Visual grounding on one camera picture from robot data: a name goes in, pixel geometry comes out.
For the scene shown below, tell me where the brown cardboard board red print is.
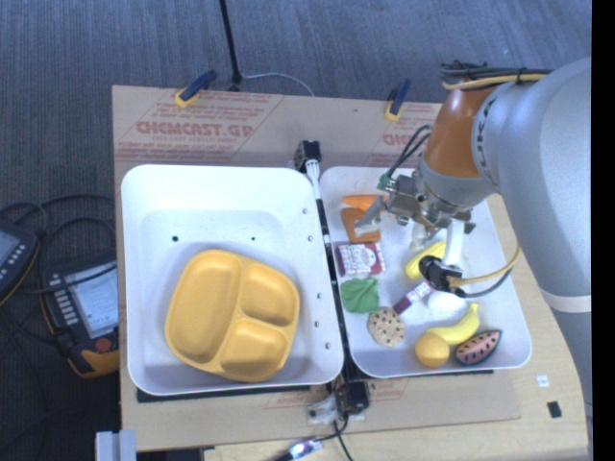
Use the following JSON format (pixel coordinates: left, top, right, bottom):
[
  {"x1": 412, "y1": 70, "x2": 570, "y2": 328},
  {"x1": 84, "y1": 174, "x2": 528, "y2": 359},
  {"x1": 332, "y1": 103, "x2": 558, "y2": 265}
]
[{"x1": 111, "y1": 85, "x2": 523, "y2": 453}]

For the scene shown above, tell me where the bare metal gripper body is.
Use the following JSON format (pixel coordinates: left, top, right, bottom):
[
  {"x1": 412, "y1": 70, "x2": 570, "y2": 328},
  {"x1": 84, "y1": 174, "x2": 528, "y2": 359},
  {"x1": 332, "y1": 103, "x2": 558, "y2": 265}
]
[{"x1": 384, "y1": 174, "x2": 477, "y2": 234}]

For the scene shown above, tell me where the red watermelon slice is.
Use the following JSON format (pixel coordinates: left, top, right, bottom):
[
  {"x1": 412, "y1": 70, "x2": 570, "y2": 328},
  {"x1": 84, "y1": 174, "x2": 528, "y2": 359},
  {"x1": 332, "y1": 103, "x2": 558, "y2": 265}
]
[{"x1": 454, "y1": 329, "x2": 503, "y2": 367}]

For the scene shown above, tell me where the brown chocolate chip biscuit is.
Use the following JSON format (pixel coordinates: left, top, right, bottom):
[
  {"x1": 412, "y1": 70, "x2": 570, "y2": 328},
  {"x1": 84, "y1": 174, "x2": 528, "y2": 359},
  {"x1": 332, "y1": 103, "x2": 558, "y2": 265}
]
[{"x1": 366, "y1": 306, "x2": 406, "y2": 349}]

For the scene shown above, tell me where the orange carrot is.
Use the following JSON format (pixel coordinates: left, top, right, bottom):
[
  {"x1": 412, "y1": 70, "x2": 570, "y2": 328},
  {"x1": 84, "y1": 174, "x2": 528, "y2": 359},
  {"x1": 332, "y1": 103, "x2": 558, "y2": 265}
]
[{"x1": 341, "y1": 194, "x2": 386, "y2": 212}]

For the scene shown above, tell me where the yellow divided plate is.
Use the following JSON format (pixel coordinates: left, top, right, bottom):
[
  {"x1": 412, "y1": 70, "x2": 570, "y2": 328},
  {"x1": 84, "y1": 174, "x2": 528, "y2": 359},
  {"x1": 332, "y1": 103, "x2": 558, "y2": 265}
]
[{"x1": 163, "y1": 248, "x2": 302, "y2": 384}]

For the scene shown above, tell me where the white plastic tray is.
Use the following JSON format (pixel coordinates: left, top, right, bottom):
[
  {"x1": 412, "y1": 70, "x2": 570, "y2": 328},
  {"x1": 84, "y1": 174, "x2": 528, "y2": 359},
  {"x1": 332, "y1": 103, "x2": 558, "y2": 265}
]
[
  {"x1": 318, "y1": 165, "x2": 533, "y2": 380},
  {"x1": 120, "y1": 163, "x2": 346, "y2": 398}
]

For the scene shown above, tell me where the green lettuce leaf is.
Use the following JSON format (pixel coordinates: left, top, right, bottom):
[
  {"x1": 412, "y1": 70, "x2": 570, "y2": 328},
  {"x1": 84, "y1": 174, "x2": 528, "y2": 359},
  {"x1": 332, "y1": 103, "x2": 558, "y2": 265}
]
[{"x1": 339, "y1": 277, "x2": 381, "y2": 315}]

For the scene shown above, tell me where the thin black and white rod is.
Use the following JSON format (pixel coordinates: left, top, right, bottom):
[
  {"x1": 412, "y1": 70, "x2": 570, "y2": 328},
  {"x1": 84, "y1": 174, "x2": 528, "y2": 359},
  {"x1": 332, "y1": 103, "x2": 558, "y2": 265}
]
[{"x1": 306, "y1": 159, "x2": 353, "y2": 379}]

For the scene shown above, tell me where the pink and white carton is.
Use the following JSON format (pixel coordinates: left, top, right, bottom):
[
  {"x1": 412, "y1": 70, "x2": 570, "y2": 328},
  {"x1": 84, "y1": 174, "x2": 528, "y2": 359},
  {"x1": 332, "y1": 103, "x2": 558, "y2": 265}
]
[{"x1": 334, "y1": 241, "x2": 387, "y2": 279}]

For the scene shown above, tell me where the black cylinder on white bracket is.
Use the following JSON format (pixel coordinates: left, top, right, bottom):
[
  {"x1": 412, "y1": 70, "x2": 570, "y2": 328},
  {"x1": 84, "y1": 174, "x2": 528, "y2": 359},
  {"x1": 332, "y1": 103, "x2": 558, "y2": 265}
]
[{"x1": 418, "y1": 220, "x2": 467, "y2": 293}]

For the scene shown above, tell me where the purple and white small bottle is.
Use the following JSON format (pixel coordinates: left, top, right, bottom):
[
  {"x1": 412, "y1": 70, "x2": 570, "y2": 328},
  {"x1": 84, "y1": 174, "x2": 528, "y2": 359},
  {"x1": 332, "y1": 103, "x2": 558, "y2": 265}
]
[{"x1": 392, "y1": 279, "x2": 434, "y2": 316}]

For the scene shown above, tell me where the white egg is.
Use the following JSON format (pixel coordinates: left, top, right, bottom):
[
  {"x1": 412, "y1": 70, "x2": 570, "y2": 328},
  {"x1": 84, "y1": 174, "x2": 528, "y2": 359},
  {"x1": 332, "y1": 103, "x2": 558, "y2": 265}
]
[{"x1": 427, "y1": 290, "x2": 467, "y2": 313}]

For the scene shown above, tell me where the yellow lemon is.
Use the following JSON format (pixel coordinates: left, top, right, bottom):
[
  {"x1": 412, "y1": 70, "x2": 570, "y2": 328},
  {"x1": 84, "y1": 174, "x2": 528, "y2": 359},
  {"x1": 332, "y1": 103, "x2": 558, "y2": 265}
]
[{"x1": 414, "y1": 330, "x2": 452, "y2": 370}]

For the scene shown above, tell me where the brown bread slice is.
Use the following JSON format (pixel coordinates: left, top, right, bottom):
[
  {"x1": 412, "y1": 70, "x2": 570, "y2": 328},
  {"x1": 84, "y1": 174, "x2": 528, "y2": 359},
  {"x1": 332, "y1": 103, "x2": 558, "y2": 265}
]
[{"x1": 340, "y1": 206, "x2": 382, "y2": 245}]

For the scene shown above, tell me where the yellow banana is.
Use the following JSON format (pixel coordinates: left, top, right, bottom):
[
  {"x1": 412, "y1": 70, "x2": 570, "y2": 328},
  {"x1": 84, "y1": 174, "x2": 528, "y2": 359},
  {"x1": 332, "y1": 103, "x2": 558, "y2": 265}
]
[
  {"x1": 404, "y1": 240, "x2": 449, "y2": 280},
  {"x1": 426, "y1": 302, "x2": 481, "y2": 347}
]

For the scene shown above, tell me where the black block with thin wires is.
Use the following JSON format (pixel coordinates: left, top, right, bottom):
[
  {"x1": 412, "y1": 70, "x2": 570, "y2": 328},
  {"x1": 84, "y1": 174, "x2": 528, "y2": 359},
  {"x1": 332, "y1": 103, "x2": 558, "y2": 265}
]
[
  {"x1": 332, "y1": 380, "x2": 372, "y2": 416},
  {"x1": 293, "y1": 139, "x2": 323, "y2": 173}
]

